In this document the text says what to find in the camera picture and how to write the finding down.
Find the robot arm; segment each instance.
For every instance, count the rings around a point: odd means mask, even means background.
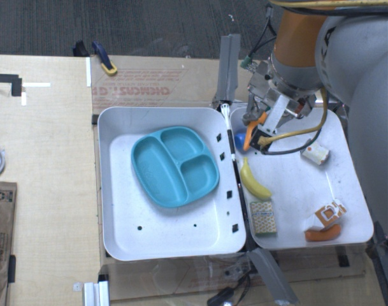
[[[249,81],[244,124],[268,113],[257,127],[262,149],[283,123],[308,116],[322,87],[346,104],[357,176],[388,234],[379,207],[388,202],[388,0],[269,1],[285,11],[270,57]]]

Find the banana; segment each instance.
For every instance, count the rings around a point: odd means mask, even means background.
[[[240,170],[240,177],[243,185],[254,196],[261,200],[269,200],[271,197],[271,191],[266,187],[260,185],[260,183],[253,176],[252,170],[249,167],[247,157],[243,158],[243,166]]]

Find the white tray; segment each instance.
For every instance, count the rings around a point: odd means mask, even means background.
[[[245,130],[241,121],[246,108],[237,108],[231,114],[233,133]],[[284,124],[278,134],[315,127],[321,120],[322,109],[313,109],[311,114]],[[302,146],[315,133],[284,138],[274,142],[270,150],[288,150]],[[258,237],[252,232],[258,245],[269,250],[313,247],[319,245],[358,244],[367,242],[373,234],[373,223],[357,179],[354,165],[339,118],[328,111],[317,142],[330,150],[329,159],[318,166],[299,152],[282,156],[265,156],[253,148],[246,152],[236,149],[241,161],[248,157],[254,177],[272,193],[273,211],[277,234]],[[244,188],[249,205],[258,199]],[[338,198],[347,208],[340,219],[341,234],[326,242],[307,242],[304,236],[305,219],[323,204]]]
[[[139,138],[170,126],[195,130],[220,172],[219,184],[210,194],[179,208],[156,205],[140,186],[131,164],[131,148]],[[113,107],[101,113],[97,127],[103,240],[111,256],[133,261],[228,254],[243,247],[243,214],[226,125],[219,112],[211,108]]]

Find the brown sausage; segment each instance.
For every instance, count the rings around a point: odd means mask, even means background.
[[[335,239],[341,233],[341,226],[336,223],[324,231],[307,230],[305,232],[306,240],[309,242],[324,242]]]

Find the blue plate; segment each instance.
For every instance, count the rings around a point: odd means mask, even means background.
[[[211,152],[188,127],[167,127],[140,138],[131,149],[131,162],[144,190],[162,207],[196,201],[219,182]]]

